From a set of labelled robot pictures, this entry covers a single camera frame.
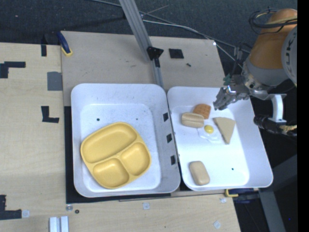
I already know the beige oblong bread loaf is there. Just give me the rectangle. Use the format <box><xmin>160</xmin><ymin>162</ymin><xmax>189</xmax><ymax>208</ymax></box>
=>
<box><xmin>188</xmin><ymin>160</ymin><xmax>211</xmax><ymax>187</ymax></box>

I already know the orange waffle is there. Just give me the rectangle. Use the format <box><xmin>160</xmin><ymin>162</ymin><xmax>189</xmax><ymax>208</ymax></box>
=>
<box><xmin>192</xmin><ymin>103</ymin><xmax>212</xmax><ymax>120</ymax></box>

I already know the yellow divided plate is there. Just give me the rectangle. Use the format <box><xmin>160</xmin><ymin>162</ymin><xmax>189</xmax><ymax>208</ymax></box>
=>
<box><xmin>80</xmin><ymin>121</ymin><xmax>152</xmax><ymax>190</ymax></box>

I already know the pale wood board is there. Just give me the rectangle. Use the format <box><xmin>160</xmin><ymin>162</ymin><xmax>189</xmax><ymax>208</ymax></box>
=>
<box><xmin>60</xmin><ymin>30</ymin><xmax>236</xmax><ymax>198</ymax></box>

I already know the beige bread roll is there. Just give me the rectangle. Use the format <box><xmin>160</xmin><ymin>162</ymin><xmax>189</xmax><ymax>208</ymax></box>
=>
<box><xmin>181</xmin><ymin>112</ymin><xmax>205</xmax><ymax>129</ymax></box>

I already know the white and yellow fried egg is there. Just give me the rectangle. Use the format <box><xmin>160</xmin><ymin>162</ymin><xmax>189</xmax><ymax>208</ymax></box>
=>
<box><xmin>197</xmin><ymin>124</ymin><xmax>223</xmax><ymax>145</ymax></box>

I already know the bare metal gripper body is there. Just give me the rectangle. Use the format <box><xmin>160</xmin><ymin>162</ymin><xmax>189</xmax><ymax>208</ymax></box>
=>
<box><xmin>226</xmin><ymin>74</ymin><xmax>270</xmax><ymax>102</ymax></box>

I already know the black cylinder on white bracket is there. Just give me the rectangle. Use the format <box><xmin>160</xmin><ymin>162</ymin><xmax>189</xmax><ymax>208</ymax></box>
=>
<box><xmin>253</xmin><ymin>93</ymin><xmax>298</xmax><ymax>137</ymax></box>

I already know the white plastic tray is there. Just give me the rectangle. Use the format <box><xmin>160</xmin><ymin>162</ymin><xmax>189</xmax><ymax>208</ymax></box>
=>
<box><xmin>167</xmin><ymin>86</ymin><xmax>274</xmax><ymax>192</ymax></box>
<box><xmin>70</xmin><ymin>83</ymin><xmax>182</xmax><ymax>198</ymax></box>

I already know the beige triangular bread slice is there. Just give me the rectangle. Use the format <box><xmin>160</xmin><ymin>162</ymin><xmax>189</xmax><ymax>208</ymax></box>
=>
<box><xmin>212</xmin><ymin>116</ymin><xmax>237</xmax><ymax>145</ymax></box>

